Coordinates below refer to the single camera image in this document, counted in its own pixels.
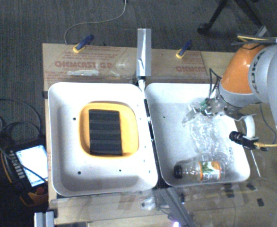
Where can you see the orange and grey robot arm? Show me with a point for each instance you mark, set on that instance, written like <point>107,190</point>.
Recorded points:
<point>237,72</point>

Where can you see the black cylinder on white bracket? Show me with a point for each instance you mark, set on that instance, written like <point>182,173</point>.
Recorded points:
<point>241,137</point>

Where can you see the white plastic tray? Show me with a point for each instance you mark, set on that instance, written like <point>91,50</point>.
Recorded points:
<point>65,138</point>
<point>169,131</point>

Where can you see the brown cardboard board red print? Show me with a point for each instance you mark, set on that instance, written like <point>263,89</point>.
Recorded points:
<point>93,63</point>

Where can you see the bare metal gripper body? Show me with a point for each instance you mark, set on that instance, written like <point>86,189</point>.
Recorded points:
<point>214,107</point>

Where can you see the orange plate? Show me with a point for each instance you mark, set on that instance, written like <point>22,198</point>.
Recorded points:
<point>84,131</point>

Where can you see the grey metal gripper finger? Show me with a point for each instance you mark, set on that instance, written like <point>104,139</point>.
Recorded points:
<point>191,115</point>

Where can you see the clear bottle with orange label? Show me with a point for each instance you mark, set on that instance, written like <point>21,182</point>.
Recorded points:
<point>209,171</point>

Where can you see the black ribbed block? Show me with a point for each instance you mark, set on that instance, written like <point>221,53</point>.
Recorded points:
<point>105,131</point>

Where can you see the crumpled clear plastic bottle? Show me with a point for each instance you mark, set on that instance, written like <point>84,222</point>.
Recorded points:
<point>209,136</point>

